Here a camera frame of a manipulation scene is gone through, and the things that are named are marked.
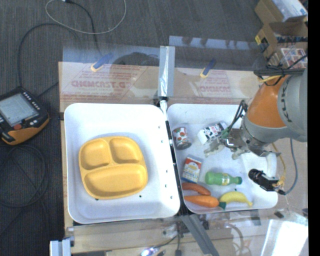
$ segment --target white tray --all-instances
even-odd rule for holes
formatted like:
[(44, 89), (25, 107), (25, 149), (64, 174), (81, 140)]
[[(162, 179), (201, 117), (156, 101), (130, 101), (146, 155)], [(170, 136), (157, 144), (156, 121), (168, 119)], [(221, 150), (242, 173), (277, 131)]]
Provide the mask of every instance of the white tray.
[[(219, 198), (222, 194), (234, 191), (243, 192), (252, 206), (245, 203), (233, 202), (227, 205), (225, 210), (220, 207), (206, 208), (194, 203), (185, 201), (188, 209), (196, 214), (209, 214), (219, 212), (244, 211), (253, 209), (268, 209), (274, 207), (278, 202), (276, 192), (267, 192), (260, 188), (248, 177), (248, 172), (255, 168), (257, 170), (267, 170), (267, 159), (258, 157), (253, 153), (242, 154), (237, 160), (232, 160), (232, 152), (229, 148), (205, 157), (204, 150), (208, 145), (202, 145), (197, 138), (197, 133), (207, 127), (209, 124), (226, 122), (228, 125), (233, 121), (237, 112), (238, 105), (212, 105), (212, 104), (173, 104), (168, 108), (167, 115), (171, 131), (178, 127), (186, 127), (192, 145), (183, 150), (175, 149), (177, 167), (180, 177), (182, 176), (186, 157), (192, 155), (202, 159), (202, 166), (199, 174), (198, 183), (211, 191), (212, 196)], [(234, 125), (234, 128), (240, 126), (240, 120)], [(277, 161), (274, 158), (271, 163), (276, 166)], [(207, 171), (226, 172), (232, 176), (242, 177), (242, 184), (231, 184), (228, 186), (206, 185), (205, 174)], [(192, 191), (183, 191), (183, 195), (196, 195)]]
[[(92, 224), (167, 218), (180, 208), (175, 170), (162, 111), (153, 105), (75, 103), (64, 112), (67, 159), (67, 199), (70, 216)], [(118, 198), (91, 197), (81, 180), (78, 153), (87, 141), (106, 136), (135, 140), (148, 172), (146, 187)]]

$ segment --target handheld controller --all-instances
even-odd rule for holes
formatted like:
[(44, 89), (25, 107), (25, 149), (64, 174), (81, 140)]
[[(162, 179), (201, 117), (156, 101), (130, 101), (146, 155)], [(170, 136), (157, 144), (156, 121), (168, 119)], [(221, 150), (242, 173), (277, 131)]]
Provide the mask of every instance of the handheld controller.
[(0, 95), (0, 134), (9, 145), (17, 145), (39, 133), (49, 115), (37, 99), (22, 87)]

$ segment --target blue clip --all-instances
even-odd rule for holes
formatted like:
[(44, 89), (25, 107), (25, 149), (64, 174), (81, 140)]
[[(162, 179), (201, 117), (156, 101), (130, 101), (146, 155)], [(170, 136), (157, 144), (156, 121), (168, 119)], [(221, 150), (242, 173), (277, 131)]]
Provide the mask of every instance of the blue clip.
[(216, 64), (216, 60), (213, 58), (209, 64), (201, 71), (200, 77), (207, 78), (209, 75), (210, 69), (212, 69)]
[(112, 58), (112, 53), (108, 53), (105, 56), (103, 56), (101, 59), (99, 59), (96, 63), (91, 65), (91, 70), (93, 72), (97, 72), (98, 70), (102, 69), (103, 65), (108, 63), (109, 60)]

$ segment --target white cable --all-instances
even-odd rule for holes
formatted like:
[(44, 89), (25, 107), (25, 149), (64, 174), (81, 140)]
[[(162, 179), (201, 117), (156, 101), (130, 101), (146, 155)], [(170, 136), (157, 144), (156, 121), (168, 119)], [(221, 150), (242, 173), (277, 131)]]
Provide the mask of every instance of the white cable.
[(113, 28), (109, 29), (108, 31), (104, 31), (104, 32), (86, 32), (86, 31), (81, 31), (81, 30), (75, 29), (75, 28), (73, 28), (73, 27), (70, 27), (70, 26), (68, 26), (68, 25), (65, 25), (65, 24), (57, 21), (56, 19), (54, 19), (54, 18), (49, 14), (49, 12), (48, 12), (48, 5), (49, 5), (51, 2), (53, 2), (53, 1), (55, 1), (55, 0), (49, 0), (49, 2), (47, 2), (46, 5), (45, 5), (45, 12), (46, 12), (46, 14), (50, 17), (50, 19), (52, 19), (54, 22), (56, 22), (56, 23), (58, 23), (58, 24), (60, 24), (60, 25), (62, 25), (62, 26), (64, 26), (64, 27), (66, 27), (66, 28), (68, 28), (68, 29), (70, 29), (70, 30), (73, 30), (73, 31), (76, 31), (76, 32), (80, 32), (80, 33), (83, 33), (83, 34), (100, 35), (100, 34), (109, 33), (109, 32), (111, 32), (111, 31), (115, 30), (115, 29), (122, 23), (122, 21), (125, 19), (126, 14), (127, 14), (127, 3), (126, 3), (126, 0), (123, 0), (123, 3), (124, 3), (124, 14), (123, 14), (122, 19), (119, 21), (119, 23), (118, 23), (117, 25), (115, 25)]

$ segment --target dark floor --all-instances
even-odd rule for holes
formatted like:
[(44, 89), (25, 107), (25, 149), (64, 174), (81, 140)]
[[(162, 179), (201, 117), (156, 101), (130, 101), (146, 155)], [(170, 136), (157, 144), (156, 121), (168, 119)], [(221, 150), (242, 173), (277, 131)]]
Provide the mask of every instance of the dark floor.
[[(94, 37), (54, 23), (46, 14), (48, 1), (0, 0), (0, 95), (23, 86), (38, 96), (50, 115), (46, 128), (15, 149), (10, 158), (7, 153), (12, 147), (0, 142), (0, 255), (4, 256), (45, 256), (49, 241), (64, 237), (59, 90), (55, 85), (64, 42), (81, 42), (87, 48), (95, 38), (99, 46), (156, 48), (168, 46), (170, 36), (254, 42), (262, 27), (254, 12), (258, 0), (127, 0), (123, 22), (114, 31)], [(115, 26), (124, 13), (123, 0), (73, 1), (91, 15), (96, 32)], [(54, 0), (47, 9), (63, 24), (91, 32), (88, 13), (76, 4)], [(39, 149), (44, 165), (33, 148), (23, 150), (25, 145)]]

